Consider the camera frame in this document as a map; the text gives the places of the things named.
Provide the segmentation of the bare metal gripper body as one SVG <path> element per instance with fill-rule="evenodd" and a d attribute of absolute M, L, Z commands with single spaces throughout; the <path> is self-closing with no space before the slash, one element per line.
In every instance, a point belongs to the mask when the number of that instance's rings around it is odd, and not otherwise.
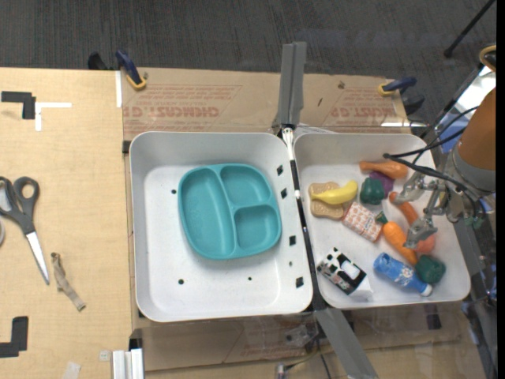
<path fill-rule="evenodd" d="M 436 179 L 428 184 L 428 191 L 431 194 L 425 207 L 427 220 L 433 216 L 446 216 L 451 223 L 456 223 L 479 216 L 476 201 L 461 186 Z"/>

